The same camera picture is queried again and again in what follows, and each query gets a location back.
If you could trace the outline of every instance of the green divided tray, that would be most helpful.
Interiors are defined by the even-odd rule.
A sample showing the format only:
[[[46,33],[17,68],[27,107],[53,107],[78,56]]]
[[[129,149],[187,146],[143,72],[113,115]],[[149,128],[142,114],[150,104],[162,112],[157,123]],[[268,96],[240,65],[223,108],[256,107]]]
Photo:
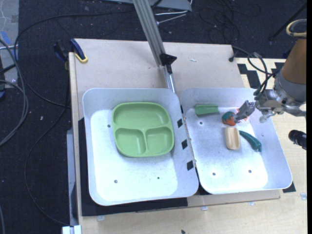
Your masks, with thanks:
[[[112,128],[117,149],[128,157],[164,155],[175,143],[167,110],[153,102],[119,104],[113,110]]]

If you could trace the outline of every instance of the wooden table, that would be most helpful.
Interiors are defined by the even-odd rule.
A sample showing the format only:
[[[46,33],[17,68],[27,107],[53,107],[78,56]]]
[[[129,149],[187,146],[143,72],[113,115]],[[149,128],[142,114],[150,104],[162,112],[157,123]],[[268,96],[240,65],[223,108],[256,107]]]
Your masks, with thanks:
[[[96,216],[81,215],[78,121],[83,118],[82,95],[94,87],[103,88],[164,88],[163,72],[156,67],[147,42],[76,39],[88,57],[80,63],[70,53],[72,123],[75,152],[78,222],[83,234],[206,234],[206,233],[307,233],[306,151],[293,145],[289,131],[306,132],[304,118],[289,114],[274,116],[273,122],[293,175],[296,192],[282,190],[248,192],[226,195],[194,195],[188,207],[106,215],[103,221]],[[172,65],[177,95],[187,88],[249,87],[246,75],[241,75],[237,63],[229,62],[233,55],[230,45],[164,43],[166,52],[177,56]],[[269,68],[283,59],[265,59]],[[259,73],[260,81],[264,75]],[[268,88],[272,88],[273,79]]]

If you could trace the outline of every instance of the tan oval object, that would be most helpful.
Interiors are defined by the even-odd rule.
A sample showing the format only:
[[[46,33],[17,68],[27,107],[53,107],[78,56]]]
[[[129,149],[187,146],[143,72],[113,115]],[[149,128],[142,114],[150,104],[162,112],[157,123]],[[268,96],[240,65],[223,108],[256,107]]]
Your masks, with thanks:
[[[227,127],[225,129],[226,147],[230,150],[237,150],[240,148],[239,130],[234,127]]]

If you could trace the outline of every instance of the brown cylinder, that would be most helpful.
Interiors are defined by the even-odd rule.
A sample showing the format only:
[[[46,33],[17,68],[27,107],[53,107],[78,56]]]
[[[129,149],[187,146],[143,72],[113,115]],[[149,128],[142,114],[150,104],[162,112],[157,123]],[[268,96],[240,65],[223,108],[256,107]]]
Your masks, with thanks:
[[[290,82],[307,84],[307,39],[295,43],[281,72]]]

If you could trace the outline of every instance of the wooden surface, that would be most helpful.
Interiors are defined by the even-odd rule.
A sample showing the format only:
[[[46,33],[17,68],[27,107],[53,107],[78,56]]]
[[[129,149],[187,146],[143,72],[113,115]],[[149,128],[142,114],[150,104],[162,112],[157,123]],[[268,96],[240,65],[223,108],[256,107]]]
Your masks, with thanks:
[[[70,77],[71,77],[71,99],[72,99],[72,111],[73,111],[73,131],[74,131],[74,147],[75,147],[75,166],[76,172],[79,172],[79,158],[78,158],[78,119],[83,117],[81,98],[85,90],[91,87],[114,87],[115,82],[119,82],[119,87],[128,87],[129,84],[132,87],[140,87],[138,83],[131,83],[136,79],[129,79],[129,76],[133,75],[130,70],[124,71],[120,74],[118,68],[120,66],[114,65],[112,58],[110,59],[109,68],[103,63],[103,57],[118,56],[117,63],[123,63],[123,68],[127,68],[126,65],[138,65],[137,62],[127,62],[127,55],[122,51],[123,44],[118,45],[118,53],[109,54],[111,50],[117,51],[114,47],[108,47],[109,44],[121,43],[122,41],[96,41],[97,48],[94,40],[81,40],[78,39],[78,43],[81,45],[86,55],[89,58],[88,65],[81,64],[75,59],[75,56],[70,53]],[[132,45],[134,51],[131,52],[132,57],[137,61],[139,59],[144,60],[146,63],[146,74],[152,69],[158,77],[155,79],[153,76],[151,80],[142,80],[143,87],[147,87],[147,84],[154,85],[154,87],[164,87],[162,72],[159,72],[159,68],[155,67],[153,56],[150,53],[150,49],[145,42],[127,42]],[[104,45],[106,49],[101,49],[99,46]],[[249,87],[247,77],[240,75],[235,62],[230,70],[220,68],[220,65],[226,64],[228,58],[233,53],[231,48],[222,45],[208,45],[208,44],[181,44],[181,43],[165,43],[167,53],[178,56],[180,58],[179,50],[184,47],[182,51],[187,54],[184,56],[184,61],[179,63],[179,70],[174,69],[175,82],[177,90],[182,90],[189,87],[199,87],[200,84],[205,84],[206,87],[222,87],[224,84],[224,76],[232,76],[231,82],[228,82],[224,87],[242,87],[243,85]],[[228,49],[226,55],[218,54],[222,49]],[[100,49],[105,54],[98,56],[97,60],[93,61],[92,51]],[[244,58],[237,58],[237,62],[246,63]],[[268,67],[273,67],[275,61],[265,59]],[[98,67],[98,63],[102,64],[102,70]],[[197,74],[200,79],[192,79],[187,73],[192,68],[208,69],[204,73],[192,73]],[[247,68],[253,70],[251,66],[247,64]],[[178,78],[184,78],[185,83],[179,84]],[[264,76],[259,74],[260,81],[263,81]],[[277,234],[293,234],[293,233],[307,233],[307,201],[302,200],[300,193],[307,193],[307,166],[306,166],[306,151],[299,146],[293,145],[288,139],[289,131],[296,129],[306,132],[306,122],[304,118],[293,117],[288,114],[280,116],[274,116],[273,122],[280,139],[282,148],[284,150],[286,159],[289,163],[290,170],[293,175],[293,181],[296,187],[296,192],[283,193],[280,191],[261,192],[255,197],[253,194],[232,194],[225,195],[224,197],[218,197],[213,195],[212,197],[192,196],[189,201],[190,206],[197,205],[209,205],[206,211],[202,211],[200,207],[189,207],[185,209],[171,209],[165,211],[152,211],[141,213],[125,213],[106,215],[103,221],[97,221],[96,217],[82,217],[78,216],[79,224],[82,225],[83,234],[227,234],[227,233],[277,233]],[[80,176],[76,174],[77,185],[80,184]],[[80,190],[78,187],[78,211],[81,212],[81,203],[79,200]],[[264,200],[268,198],[279,198],[275,200]],[[235,204],[225,204],[231,202],[241,202]]]

